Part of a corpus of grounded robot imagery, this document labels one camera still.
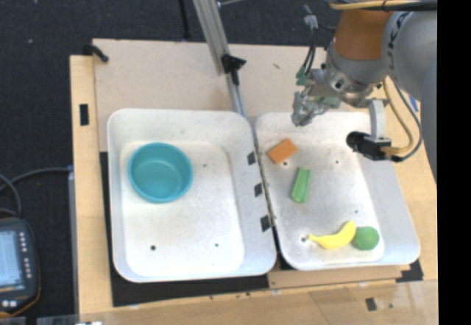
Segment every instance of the orange block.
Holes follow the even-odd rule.
[[[277,144],[273,149],[268,151],[268,156],[273,160],[274,163],[280,164],[281,162],[288,159],[296,151],[296,145],[289,138],[286,138],[283,142]]]

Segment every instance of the black floor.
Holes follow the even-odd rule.
[[[203,41],[191,0],[191,40]],[[252,0],[222,8],[230,43],[306,46],[302,6],[319,22],[339,14],[320,0]],[[93,38],[182,40],[177,0],[0,0],[0,174],[72,165],[68,57]],[[319,30],[319,45],[330,33]],[[43,292],[28,318],[74,311],[68,184],[64,173],[19,182],[37,235]],[[8,190],[0,207],[13,207]]]

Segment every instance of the tray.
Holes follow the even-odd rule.
[[[123,109],[108,121],[113,262],[132,282],[261,275],[276,260],[266,226],[252,129],[234,112]],[[139,146],[171,143],[194,170],[190,190],[167,204],[143,200],[127,162]]]
[[[419,239],[392,163],[371,161],[346,144],[350,132],[370,133],[366,113],[331,111],[304,127],[295,127],[288,113],[267,113],[256,121],[255,130],[280,251],[289,265],[310,271],[405,265],[418,258]],[[274,164],[267,151],[285,138],[298,151]],[[306,203],[291,199],[299,167],[311,169]],[[357,226],[377,228],[376,248],[360,251],[349,244],[328,250],[305,240],[310,233],[333,234],[351,219]]]

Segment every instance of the banana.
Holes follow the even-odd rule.
[[[340,231],[334,235],[315,236],[309,235],[308,240],[315,241],[322,248],[325,249],[337,249],[342,246],[346,246],[355,237],[356,224],[354,221],[348,221],[345,223]]]

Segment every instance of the teal bowl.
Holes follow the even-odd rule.
[[[139,196],[156,203],[178,199],[193,182],[188,157],[175,146],[161,142],[149,143],[134,151],[127,173]]]

